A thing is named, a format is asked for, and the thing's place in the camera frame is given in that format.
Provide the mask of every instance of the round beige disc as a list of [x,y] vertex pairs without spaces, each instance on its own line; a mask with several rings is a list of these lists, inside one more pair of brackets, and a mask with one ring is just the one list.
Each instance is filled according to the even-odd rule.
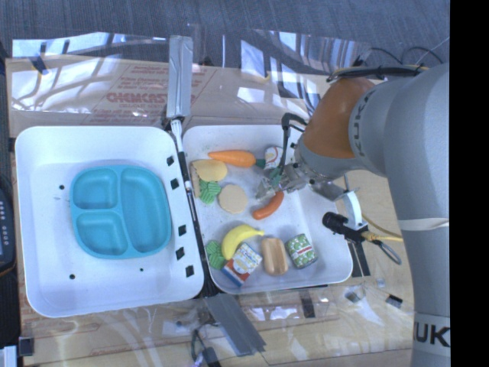
[[241,213],[248,205],[248,197],[242,187],[226,185],[218,195],[219,205],[229,213]]

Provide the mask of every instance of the transparent plastic sheet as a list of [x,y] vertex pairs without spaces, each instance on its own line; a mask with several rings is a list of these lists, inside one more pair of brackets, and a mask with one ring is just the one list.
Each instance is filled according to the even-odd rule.
[[[193,104],[185,129],[277,124],[285,112],[307,119],[328,88],[327,75],[364,60],[370,51],[354,41],[276,31],[223,35],[191,27],[188,35],[194,40]],[[35,125],[161,125],[167,38],[95,33],[67,39],[14,42],[7,64],[11,137]],[[125,95],[134,90],[139,94],[134,99]],[[119,100],[110,102],[111,93]],[[145,93],[154,94],[157,102],[141,102]],[[395,216],[386,214],[391,209],[387,182],[362,173],[355,178],[351,187],[367,193],[362,209],[382,226],[395,225]],[[379,205],[381,196],[386,199]],[[376,358],[391,352],[401,355],[391,365],[408,365],[413,308],[405,251],[402,244],[393,245],[405,262],[398,268],[380,249],[365,245],[370,276],[328,287],[237,296],[267,343],[265,352],[244,357],[236,356],[201,299],[42,317],[28,303],[19,254],[22,336],[35,341],[34,354],[24,364],[191,366],[192,349],[198,353],[204,344],[222,365],[324,365],[325,360],[342,365],[341,360],[349,363],[345,356],[359,357],[349,359],[356,365],[371,360],[379,365]],[[202,343],[193,336],[196,330]]]

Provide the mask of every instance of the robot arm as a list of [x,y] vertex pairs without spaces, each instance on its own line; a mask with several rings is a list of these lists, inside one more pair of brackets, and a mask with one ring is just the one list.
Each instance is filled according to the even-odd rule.
[[376,86],[338,80],[294,158],[281,171],[281,190],[308,184],[335,201],[345,192],[333,180],[347,171],[387,178],[413,278],[411,365],[450,365],[449,65]]

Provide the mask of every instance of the orange-brown robot joint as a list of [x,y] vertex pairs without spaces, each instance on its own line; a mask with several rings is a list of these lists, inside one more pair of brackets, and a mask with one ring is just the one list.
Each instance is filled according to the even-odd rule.
[[353,158],[348,139],[348,122],[360,97],[374,84],[364,77],[334,82],[311,117],[303,134],[304,145],[317,155]]

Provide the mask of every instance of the gray fabric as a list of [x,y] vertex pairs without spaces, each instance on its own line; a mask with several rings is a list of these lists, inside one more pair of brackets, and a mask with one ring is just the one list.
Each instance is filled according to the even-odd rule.
[[[0,41],[11,53],[15,38],[65,37],[92,31],[166,37],[201,24],[208,54],[223,33],[247,28],[290,31],[362,41],[401,58],[409,47],[435,48],[449,60],[450,0],[0,0]],[[425,52],[411,50],[404,63]],[[437,63],[428,54],[428,66]],[[392,64],[374,50],[368,65]],[[0,172],[8,175],[8,123],[4,83],[0,85]]]

